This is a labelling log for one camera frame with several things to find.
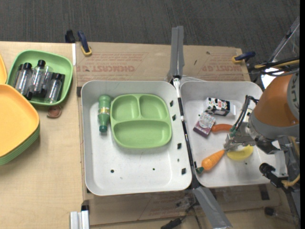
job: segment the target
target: green divided plate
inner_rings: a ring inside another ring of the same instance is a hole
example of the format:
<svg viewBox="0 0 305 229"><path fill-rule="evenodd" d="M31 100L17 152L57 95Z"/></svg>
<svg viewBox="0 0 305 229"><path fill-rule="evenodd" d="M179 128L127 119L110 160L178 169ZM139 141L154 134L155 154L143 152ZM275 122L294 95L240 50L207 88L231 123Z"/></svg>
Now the green divided plate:
<svg viewBox="0 0 305 229"><path fill-rule="evenodd" d="M6 83L8 85L13 84L19 65L29 62L32 64L32 67L34 68L37 65L38 60L40 59L44 60L46 62L46 66L50 66L55 73L60 73L65 75L63 84L61 86L61 96L58 101L52 104L45 103L43 98L38 98L38 97L33 97L31 100L29 100L29 102L32 104L44 105L44 106L58 105L67 96L73 76L73 65L69 59L63 56L50 52L39 51L39 50L22 51L17 55L14 63L12 64Z"/></svg>
<svg viewBox="0 0 305 229"><path fill-rule="evenodd" d="M122 147L160 147L172 137L168 108L156 95L120 95L112 101L110 115L113 137Z"/></svg>

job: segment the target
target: clamp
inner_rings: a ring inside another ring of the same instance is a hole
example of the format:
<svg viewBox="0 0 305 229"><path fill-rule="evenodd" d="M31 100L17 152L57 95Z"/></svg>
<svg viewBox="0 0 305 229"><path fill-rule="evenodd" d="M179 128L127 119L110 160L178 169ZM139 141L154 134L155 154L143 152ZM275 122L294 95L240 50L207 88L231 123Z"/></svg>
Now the clamp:
<svg viewBox="0 0 305 229"><path fill-rule="evenodd" d="M85 54L85 56L91 55L92 50L91 50L91 47L89 47L89 45L87 43L85 34L82 31L78 31L77 35L79 36L80 41L81 41L81 50L82 50L83 54Z"/></svg>
<svg viewBox="0 0 305 229"><path fill-rule="evenodd" d="M233 63L241 63L243 60L247 62L250 58L253 58L256 55L255 52L245 52L239 56L232 57Z"/></svg>
<svg viewBox="0 0 305 229"><path fill-rule="evenodd" d="M87 39L85 37L85 34L82 31L78 31L77 35L79 36L80 41L81 41L81 51L83 52L83 54L85 54L85 56L91 55L92 50L91 50L91 47L87 43ZM67 33L65 34L65 40L66 40L67 43L75 43L76 42L72 30L67 30Z"/></svg>

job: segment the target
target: toy carrot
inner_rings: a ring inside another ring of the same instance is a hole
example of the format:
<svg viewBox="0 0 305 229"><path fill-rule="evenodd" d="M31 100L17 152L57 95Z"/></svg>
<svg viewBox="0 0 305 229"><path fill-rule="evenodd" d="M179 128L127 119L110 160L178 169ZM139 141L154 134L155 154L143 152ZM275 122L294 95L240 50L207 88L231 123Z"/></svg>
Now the toy carrot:
<svg viewBox="0 0 305 229"><path fill-rule="evenodd" d="M212 169L217 163L218 161L222 158L222 156L224 156L225 150L222 149L210 156L208 156L207 158L203 159L201 162L201 167L198 167L196 169L197 173L202 173L203 170L210 170Z"/></svg>
<svg viewBox="0 0 305 229"><path fill-rule="evenodd" d="M229 132L231 128L232 128L232 125L229 125L229 124L218 124L218 125L213 125L211 128L211 131L212 132L220 132L220 131Z"/></svg>

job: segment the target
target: small bottle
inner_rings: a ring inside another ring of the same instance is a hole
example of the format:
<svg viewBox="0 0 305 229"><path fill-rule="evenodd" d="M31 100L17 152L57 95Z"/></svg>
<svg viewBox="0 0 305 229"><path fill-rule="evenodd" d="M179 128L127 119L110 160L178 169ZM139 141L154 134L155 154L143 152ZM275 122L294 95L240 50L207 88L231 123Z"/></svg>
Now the small bottle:
<svg viewBox="0 0 305 229"><path fill-rule="evenodd" d="M34 96L37 96L41 91L41 83L45 75L45 64L44 60L38 60L37 66L33 70L29 92Z"/></svg>
<svg viewBox="0 0 305 229"><path fill-rule="evenodd" d="M110 102L111 99L108 95L99 97L99 111L98 119L100 122L100 132L107 132L107 125L110 121Z"/></svg>
<svg viewBox="0 0 305 229"><path fill-rule="evenodd" d="M50 66L45 66L45 73L41 81L41 97L45 97L53 76L53 69Z"/></svg>
<svg viewBox="0 0 305 229"><path fill-rule="evenodd" d="M62 75L57 73L55 74L54 79L51 80L47 94L45 96L45 102L54 103L58 100L59 93L61 91L61 77Z"/></svg>
<svg viewBox="0 0 305 229"><path fill-rule="evenodd" d="M17 68L17 72L15 74L15 78L14 78L14 81L12 83L12 87L15 87L16 86L16 83L17 83L17 79L18 79L18 76L20 74L20 71L22 70L22 67L23 67L23 64L19 65L18 68Z"/></svg>
<svg viewBox="0 0 305 229"><path fill-rule="evenodd" d="M30 93L28 94L31 78L32 78L32 65L30 63L25 63L23 65L22 70L19 73L15 88L28 100L32 98L32 95Z"/></svg>

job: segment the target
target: blue clamp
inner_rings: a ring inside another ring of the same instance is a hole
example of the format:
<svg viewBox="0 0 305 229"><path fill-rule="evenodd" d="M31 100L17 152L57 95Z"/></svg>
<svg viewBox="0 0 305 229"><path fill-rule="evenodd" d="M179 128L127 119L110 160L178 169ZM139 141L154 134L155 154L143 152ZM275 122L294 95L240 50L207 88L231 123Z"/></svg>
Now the blue clamp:
<svg viewBox="0 0 305 229"><path fill-rule="evenodd" d="M254 56L256 56L255 52L245 52L239 56L234 56L232 58L232 62L233 63L241 63L243 60L245 62L247 62L250 58L253 58Z"/></svg>
<svg viewBox="0 0 305 229"><path fill-rule="evenodd" d="M82 50L83 54L85 54L85 56L91 55L92 50L91 50L91 47L89 47L89 45L87 43L85 34L82 31L78 31L77 35L79 36L80 41L81 41L81 50Z"/></svg>

